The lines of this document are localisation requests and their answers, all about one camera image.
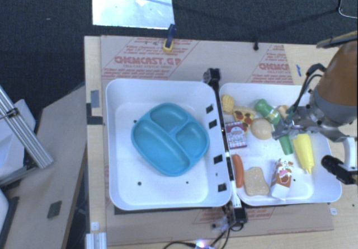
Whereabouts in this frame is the black cylinder on white bracket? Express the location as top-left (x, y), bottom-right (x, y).
top-left (321, 136), bottom-right (358, 186)

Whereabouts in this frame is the red and white carton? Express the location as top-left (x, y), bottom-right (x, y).
top-left (224, 120), bottom-right (248, 149)

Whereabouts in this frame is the beige bread slice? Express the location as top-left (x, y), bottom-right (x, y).
top-left (243, 166), bottom-right (270, 197)

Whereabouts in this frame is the green bottle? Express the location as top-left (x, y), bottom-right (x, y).
top-left (253, 98), bottom-right (294, 156)

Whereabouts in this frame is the blue divided plate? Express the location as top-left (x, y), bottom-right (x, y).
top-left (130, 102), bottom-right (211, 177)

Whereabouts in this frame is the yellow corn cob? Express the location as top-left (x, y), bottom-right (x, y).
top-left (220, 94), bottom-right (235, 115)

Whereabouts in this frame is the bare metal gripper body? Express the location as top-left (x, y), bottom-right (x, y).
top-left (290, 105), bottom-right (351, 143)

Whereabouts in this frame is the small beige toy food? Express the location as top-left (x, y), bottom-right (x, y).
top-left (276, 104), bottom-right (290, 119)

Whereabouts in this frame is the white plastic tray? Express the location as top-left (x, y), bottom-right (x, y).
top-left (219, 82), bottom-right (343, 206)
top-left (105, 78), bottom-right (233, 211)

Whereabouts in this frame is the beige round bread roll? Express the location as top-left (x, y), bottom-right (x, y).
top-left (249, 117), bottom-right (274, 140)

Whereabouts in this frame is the orange and white carton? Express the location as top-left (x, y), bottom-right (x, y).
top-left (269, 158), bottom-right (295, 201)

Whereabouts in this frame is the yellow mustard bottle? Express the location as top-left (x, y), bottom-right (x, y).
top-left (291, 133), bottom-right (314, 175)

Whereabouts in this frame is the pizza slice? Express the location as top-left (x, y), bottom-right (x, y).
top-left (232, 105), bottom-right (257, 131)

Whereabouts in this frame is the orange sausage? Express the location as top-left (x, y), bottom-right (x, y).
top-left (232, 153), bottom-right (245, 189)

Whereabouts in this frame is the thin black and white rod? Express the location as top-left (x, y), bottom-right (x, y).
top-left (211, 81), bottom-right (240, 209)

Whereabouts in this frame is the brown cardboard board, red print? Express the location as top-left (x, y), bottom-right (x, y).
top-left (100, 35), bottom-right (335, 246)

